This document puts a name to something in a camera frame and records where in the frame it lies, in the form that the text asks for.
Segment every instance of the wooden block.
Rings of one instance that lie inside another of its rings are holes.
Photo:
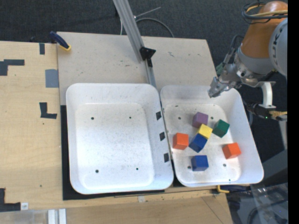
[[[204,136],[206,139],[209,139],[212,134],[213,129],[205,124],[201,124],[197,133]]]
[[[198,153],[200,150],[202,150],[204,148],[204,146],[206,145],[206,142],[207,142],[207,139],[204,136],[197,133],[191,140],[189,147]]]
[[[184,150],[189,145],[189,135],[186,133],[176,133],[172,141],[173,148]]]
[[[223,120],[218,120],[213,127],[212,133],[222,138],[228,132],[229,124]]]
[[[199,128],[199,126],[201,124],[207,125],[208,118],[209,118],[209,116],[207,114],[197,112],[193,116],[192,126],[195,127],[195,128]]]
[[[227,144],[222,150],[226,159],[232,159],[241,154],[238,143]]]
[[[192,171],[205,171],[208,167],[206,155],[197,155],[191,159]]]

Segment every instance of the black latch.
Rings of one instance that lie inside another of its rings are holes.
[[[151,62],[151,57],[154,55],[154,53],[156,52],[156,50],[150,49],[150,48],[146,48],[146,47],[141,47],[140,48],[140,54],[142,59],[145,61],[148,61],[148,66],[149,67],[153,67],[153,63]]]

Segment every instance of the cable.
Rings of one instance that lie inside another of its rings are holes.
[[[242,39],[244,38],[244,37],[241,36],[241,35],[235,35],[235,36],[233,37],[233,39],[232,39],[231,44],[230,44],[229,52],[231,52],[231,49],[235,46],[235,41],[237,40],[238,37],[240,37],[240,38],[242,38]]]
[[[120,19],[121,20],[121,19]],[[121,21],[121,35],[122,35],[122,21]]]
[[[281,18],[287,18],[288,17],[288,10],[279,10],[279,11],[272,11],[272,12],[265,12],[265,13],[260,13],[260,14],[248,14],[250,10],[257,8],[257,7],[262,7],[266,3],[265,2],[253,2],[246,4],[243,6],[241,14],[243,19],[248,23],[248,24],[255,24],[255,23],[267,23],[271,19],[281,19]],[[249,20],[264,20],[267,19],[266,21],[256,21],[256,22],[248,22],[246,19]]]
[[[145,18],[140,18],[136,20],[136,23],[141,22],[141,21],[155,21],[157,23],[160,23],[162,26],[164,26],[170,33],[170,35],[174,38],[174,34],[172,33],[172,31],[170,30],[170,28],[168,26],[166,26],[163,22],[155,19],[155,18],[149,18],[149,17],[145,17]]]
[[[288,111],[269,111],[272,119],[279,120],[279,121],[287,121]]]
[[[149,11],[147,11],[147,12],[145,12],[145,13],[141,13],[141,14],[135,16],[135,19],[136,19],[137,17],[140,17],[140,16],[143,16],[143,15],[145,15],[145,14],[148,14],[148,13],[151,13],[151,12],[153,12],[153,11],[156,11],[156,10],[158,10],[158,9],[160,9],[160,8],[161,8],[161,7],[157,7],[157,8],[155,8],[155,9],[149,10]]]

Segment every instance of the green cube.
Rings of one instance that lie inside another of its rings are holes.
[[[212,133],[222,138],[228,132],[229,124],[223,120],[218,120],[214,125]]]

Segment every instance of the dark blue cube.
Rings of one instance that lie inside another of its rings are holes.
[[[205,171],[209,167],[206,155],[194,156],[191,158],[191,164],[193,171]]]
[[[204,148],[204,146],[206,145],[206,142],[207,142],[207,139],[198,133],[191,140],[189,147],[198,153],[200,150],[202,150]]]

